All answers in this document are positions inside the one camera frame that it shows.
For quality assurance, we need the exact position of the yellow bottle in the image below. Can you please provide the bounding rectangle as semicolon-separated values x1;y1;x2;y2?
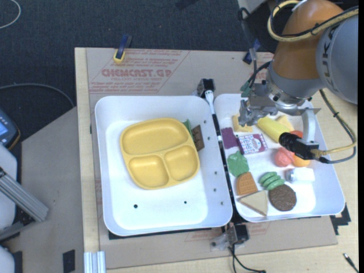
257;116;291;142

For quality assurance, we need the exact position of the yellow cheese wedge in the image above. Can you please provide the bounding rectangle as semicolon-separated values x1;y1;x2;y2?
277;114;295;132

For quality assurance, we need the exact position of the triangular toy sandwich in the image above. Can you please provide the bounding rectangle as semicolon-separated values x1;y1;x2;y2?
237;190;269;217

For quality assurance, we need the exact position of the black block with thin wires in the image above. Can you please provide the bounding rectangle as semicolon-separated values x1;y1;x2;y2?
221;223;251;246
197;78;216;98

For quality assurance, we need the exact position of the brown cardboard board red print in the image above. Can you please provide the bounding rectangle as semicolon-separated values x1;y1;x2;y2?
85;47;339;270

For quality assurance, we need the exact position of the white plastic tray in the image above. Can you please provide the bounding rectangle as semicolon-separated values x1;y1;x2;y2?
94;95;234;237
213;93;346;223

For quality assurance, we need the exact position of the orange waffle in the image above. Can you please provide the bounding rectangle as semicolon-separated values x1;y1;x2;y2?
235;171;259;197

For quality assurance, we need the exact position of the yellow divided plate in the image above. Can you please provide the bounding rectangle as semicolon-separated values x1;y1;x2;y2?
119;117;201;191

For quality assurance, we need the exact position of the purple square slice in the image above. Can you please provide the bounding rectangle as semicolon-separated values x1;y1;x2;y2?
221;127;239;150

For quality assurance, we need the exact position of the brown chocolate bar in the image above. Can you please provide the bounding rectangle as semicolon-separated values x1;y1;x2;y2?
191;125;206;152

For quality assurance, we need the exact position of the yellow cheese slice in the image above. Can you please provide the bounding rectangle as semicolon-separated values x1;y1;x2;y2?
231;114;254;133

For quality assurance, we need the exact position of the thin black and white rod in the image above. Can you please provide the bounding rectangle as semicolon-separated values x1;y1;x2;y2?
204;90;237;225

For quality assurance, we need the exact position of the pink toy shrimp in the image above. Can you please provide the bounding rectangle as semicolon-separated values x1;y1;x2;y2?
274;147;295;167

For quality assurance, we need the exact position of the green lettuce leaf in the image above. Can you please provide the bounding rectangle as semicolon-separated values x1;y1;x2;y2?
226;150;250;177

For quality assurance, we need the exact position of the white bottle with silver cap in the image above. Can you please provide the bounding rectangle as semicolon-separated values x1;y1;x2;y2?
285;167;316;183

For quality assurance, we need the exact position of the black cylinder on white bracket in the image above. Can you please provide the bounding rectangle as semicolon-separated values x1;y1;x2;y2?
278;106;321;160

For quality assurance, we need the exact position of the pink and white carton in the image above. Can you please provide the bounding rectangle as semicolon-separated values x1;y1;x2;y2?
236;133;269;155

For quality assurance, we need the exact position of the green sliced toy vegetable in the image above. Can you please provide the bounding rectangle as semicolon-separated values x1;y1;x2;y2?
259;171;286;191

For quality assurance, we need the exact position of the orange toy fruit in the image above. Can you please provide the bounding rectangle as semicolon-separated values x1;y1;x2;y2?
292;154;311;168

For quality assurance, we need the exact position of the brown burger patty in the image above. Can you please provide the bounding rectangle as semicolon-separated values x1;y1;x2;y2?
268;184;297;212

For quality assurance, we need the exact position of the green toy leaf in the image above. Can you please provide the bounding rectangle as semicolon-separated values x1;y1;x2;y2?
181;119;195;137

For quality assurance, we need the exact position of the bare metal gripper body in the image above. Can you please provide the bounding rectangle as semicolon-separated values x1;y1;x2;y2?
246;82;307;118

